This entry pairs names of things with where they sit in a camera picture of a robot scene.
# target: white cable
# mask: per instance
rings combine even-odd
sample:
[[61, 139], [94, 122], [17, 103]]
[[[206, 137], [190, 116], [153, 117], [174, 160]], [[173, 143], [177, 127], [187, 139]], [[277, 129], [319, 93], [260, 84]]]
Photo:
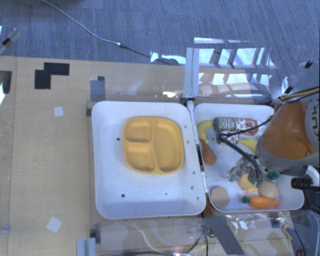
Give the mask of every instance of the white cable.
[[139, 232], [140, 232], [140, 234], [143, 236], [143, 239], [144, 239], [144, 242], [146, 243], [146, 245], [149, 247], [149, 248], [151, 248], [153, 251], [155, 251], [155, 252], [157, 252], [157, 253], [162, 253], [163, 254], [163, 251], [160, 251], [160, 250], [158, 250], [158, 249], [156, 249], [156, 248], [154, 248], [150, 243], [149, 243], [149, 240], [148, 240], [148, 238], [147, 238], [147, 236], [146, 236], [146, 234], [139, 228], [139, 227], [137, 227], [134, 223], [128, 223], [128, 225], [129, 226], [132, 226], [132, 227], [135, 227]]
[[46, 0], [40, 0], [50, 6], [52, 6], [53, 8], [57, 9], [59, 12], [63, 13], [65, 16], [67, 16], [69, 19], [73, 20], [75, 23], [77, 23], [79, 26], [81, 26], [83, 29], [85, 29], [89, 34], [91, 34], [92, 36], [94, 36], [95, 38], [99, 39], [99, 40], [102, 40], [102, 41], [105, 41], [105, 42], [108, 42], [108, 43], [112, 43], [112, 44], [115, 44], [117, 46], [120, 46], [121, 44], [119, 42], [114, 42], [114, 41], [111, 41], [111, 40], [107, 40], [107, 39], [104, 39], [98, 35], [96, 35], [95, 33], [91, 32], [88, 28], [86, 28], [84, 25], [82, 25], [79, 21], [75, 20], [74, 18], [72, 18], [70, 15], [68, 15], [67, 13], [65, 13], [63, 10], [61, 10], [60, 8], [58, 8], [57, 6], [55, 6], [54, 4], [46, 1]]

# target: clear plastic panel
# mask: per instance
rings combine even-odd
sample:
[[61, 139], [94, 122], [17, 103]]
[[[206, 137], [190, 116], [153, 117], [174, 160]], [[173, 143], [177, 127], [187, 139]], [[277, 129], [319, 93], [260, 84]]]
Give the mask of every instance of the clear plastic panel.
[[288, 87], [293, 93], [318, 86], [319, 46], [291, 46], [195, 37], [198, 100], [272, 105]]
[[90, 68], [94, 102], [179, 102], [183, 93], [184, 66], [93, 62]]
[[203, 218], [105, 220], [100, 228], [97, 255], [228, 255], [231, 231], [245, 255], [317, 255], [319, 216], [298, 210], [225, 215], [227, 228], [216, 236]]
[[8, 254], [17, 58], [0, 56], [0, 254]]

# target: toy vegetable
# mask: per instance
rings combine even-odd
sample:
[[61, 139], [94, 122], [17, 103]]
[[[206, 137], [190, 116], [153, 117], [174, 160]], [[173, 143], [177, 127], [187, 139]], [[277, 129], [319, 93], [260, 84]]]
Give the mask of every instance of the toy vegetable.
[[248, 176], [249, 173], [246, 172], [242, 175], [241, 180], [239, 182], [239, 185], [242, 189], [244, 189], [245, 191], [247, 191], [248, 193], [254, 193], [258, 191], [258, 188], [256, 187], [255, 184], [252, 184], [249, 180], [248, 180]]
[[267, 208], [267, 207], [275, 207], [280, 205], [279, 201], [269, 199], [262, 196], [252, 196], [251, 198], [244, 196], [242, 198], [243, 203], [250, 203], [251, 206], [255, 208]]
[[217, 160], [215, 153], [211, 150], [211, 148], [208, 145], [209, 141], [207, 140], [207, 137], [206, 137], [206, 131], [213, 125], [214, 125], [213, 121], [206, 120], [206, 121], [202, 121], [197, 127], [199, 139], [203, 145], [202, 158], [207, 165], [213, 165]]
[[274, 182], [264, 179], [258, 189], [258, 193], [261, 197], [275, 200], [279, 196], [279, 189]]

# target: white tape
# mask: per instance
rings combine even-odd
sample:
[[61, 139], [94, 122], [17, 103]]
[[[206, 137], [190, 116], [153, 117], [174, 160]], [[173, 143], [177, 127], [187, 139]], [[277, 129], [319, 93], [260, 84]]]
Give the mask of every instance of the white tape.
[[64, 109], [62, 106], [57, 106], [54, 108], [54, 116], [55, 117], [61, 117], [64, 115]]
[[61, 224], [62, 224], [62, 221], [58, 220], [55, 217], [51, 217], [48, 224], [46, 225], [46, 228], [54, 233], [58, 233]]

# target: yellow toy food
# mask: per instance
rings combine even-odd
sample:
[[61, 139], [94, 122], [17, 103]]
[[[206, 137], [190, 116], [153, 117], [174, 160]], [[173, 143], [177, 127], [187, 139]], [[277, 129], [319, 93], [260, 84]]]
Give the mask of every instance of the yellow toy food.
[[253, 152], [256, 151], [257, 141], [253, 138], [241, 138], [239, 139], [239, 142], [246, 145], [248, 148], [250, 148]]
[[201, 123], [198, 124], [198, 134], [199, 134], [199, 139], [203, 140], [206, 144], [209, 143], [209, 140], [207, 140], [206, 136], [206, 131], [214, 125], [214, 121], [211, 120], [206, 120], [202, 121]]
[[258, 191], [258, 188], [256, 187], [255, 184], [252, 184], [249, 180], [248, 180], [248, 175], [249, 173], [244, 173], [242, 175], [242, 179], [240, 180], [239, 184], [240, 187], [242, 189], [244, 189], [245, 191], [247, 191], [248, 193], [254, 193]]
[[199, 139], [200, 139], [202, 146], [203, 146], [202, 147], [202, 158], [203, 158], [203, 161], [207, 165], [213, 165], [217, 160], [215, 153], [211, 150], [211, 148], [208, 145], [209, 140], [207, 140], [207, 136], [206, 136], [206, 131], [210, 127], [212, 127], [213, 125], [214, 125], [213, 121], [206, 120], [206, 121], [202, 121], [201, 123], [199, 123], [199, 125], [197, 127]]

